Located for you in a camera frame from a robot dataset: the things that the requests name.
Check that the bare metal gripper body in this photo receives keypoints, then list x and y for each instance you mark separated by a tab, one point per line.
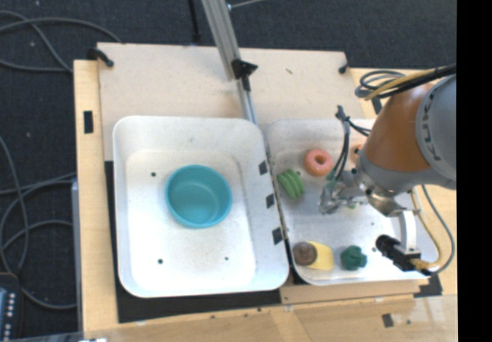
378	200

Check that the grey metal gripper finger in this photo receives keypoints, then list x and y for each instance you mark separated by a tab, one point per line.
330	187
326	205

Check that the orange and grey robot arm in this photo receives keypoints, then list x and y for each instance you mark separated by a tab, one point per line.
399	140

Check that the pink doughnut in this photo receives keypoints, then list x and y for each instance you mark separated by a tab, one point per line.
310	167

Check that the white plastic tray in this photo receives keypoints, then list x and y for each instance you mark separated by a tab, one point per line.
153	217
346	229

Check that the green ribbed toy vegetable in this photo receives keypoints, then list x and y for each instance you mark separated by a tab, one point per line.
291	183

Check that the orange doughnut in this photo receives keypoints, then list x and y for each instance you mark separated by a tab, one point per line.
356	153

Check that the thin black and white rod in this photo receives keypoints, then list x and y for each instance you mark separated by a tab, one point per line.
283	222

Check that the yellow banana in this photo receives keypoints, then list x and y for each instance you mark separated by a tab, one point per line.
324	257

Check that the brown biscuit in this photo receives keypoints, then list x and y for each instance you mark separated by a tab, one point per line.
304	254

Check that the green broccoli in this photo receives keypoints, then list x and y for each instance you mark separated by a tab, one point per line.
353	257

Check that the blue bowl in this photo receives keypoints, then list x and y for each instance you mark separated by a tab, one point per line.
198	198

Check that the pale flat board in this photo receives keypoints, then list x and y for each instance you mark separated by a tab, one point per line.
173	79

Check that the black cylinder on white bracket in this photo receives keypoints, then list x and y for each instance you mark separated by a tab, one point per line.
397	252

